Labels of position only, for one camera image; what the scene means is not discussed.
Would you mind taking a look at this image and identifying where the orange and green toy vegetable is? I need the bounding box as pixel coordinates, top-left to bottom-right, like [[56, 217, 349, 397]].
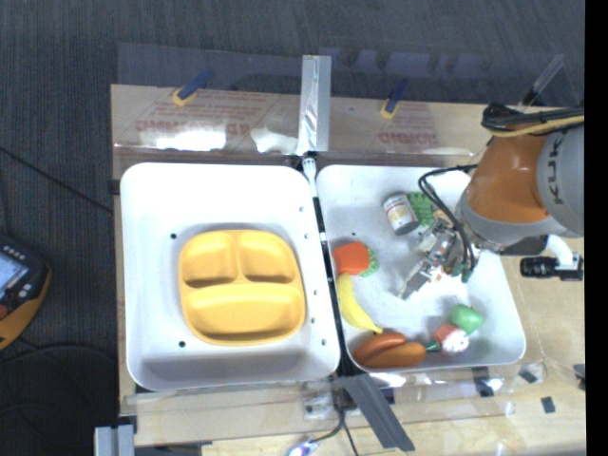
[[332, 240, 381, 278]]

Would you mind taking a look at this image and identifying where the black cylinder on white bracket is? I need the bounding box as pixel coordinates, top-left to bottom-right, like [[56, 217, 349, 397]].
[[519, 234, 585, 282]]

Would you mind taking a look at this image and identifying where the orange toy carrot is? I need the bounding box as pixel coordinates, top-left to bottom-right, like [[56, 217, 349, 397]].
[[362, 340, 442, 371]]

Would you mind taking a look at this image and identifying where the brown cardboard board, red print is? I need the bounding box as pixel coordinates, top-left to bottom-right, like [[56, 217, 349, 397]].
[[109, 83, 586, 447]]

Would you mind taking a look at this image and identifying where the green toy broccoli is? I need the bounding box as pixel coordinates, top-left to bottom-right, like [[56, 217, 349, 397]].
[[407, 191, 439, 228]]

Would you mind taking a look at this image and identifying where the red and white toy cupcake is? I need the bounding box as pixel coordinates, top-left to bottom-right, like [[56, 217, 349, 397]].
[[432, 322, 471, 357]]

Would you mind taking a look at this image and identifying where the small white labelled can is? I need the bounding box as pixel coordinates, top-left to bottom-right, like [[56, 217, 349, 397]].
[[382, 193, 421, 237]]

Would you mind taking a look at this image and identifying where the red-brown toy sausage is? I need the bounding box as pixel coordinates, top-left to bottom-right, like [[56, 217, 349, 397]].
[[351, 331, 408, 365]]

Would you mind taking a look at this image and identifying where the white plastic tray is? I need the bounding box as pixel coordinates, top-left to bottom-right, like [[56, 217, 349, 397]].
[[119, 161, 343, 392], [314, 163, 528, 375]]

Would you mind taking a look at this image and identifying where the yellow banana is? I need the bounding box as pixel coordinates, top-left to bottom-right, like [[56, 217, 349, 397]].
[[335, 271, 385, 335]]

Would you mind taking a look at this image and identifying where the yellow divided plate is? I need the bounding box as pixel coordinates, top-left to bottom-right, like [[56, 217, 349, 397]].
[[177, 228, 308, 348]]

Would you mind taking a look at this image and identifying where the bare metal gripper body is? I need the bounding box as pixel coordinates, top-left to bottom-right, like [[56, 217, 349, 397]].
[[418, 217, 472, 280]]

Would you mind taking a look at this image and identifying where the green toy pepper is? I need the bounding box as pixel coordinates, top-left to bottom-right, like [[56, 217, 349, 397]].
[[447, 303, 486, 336]]

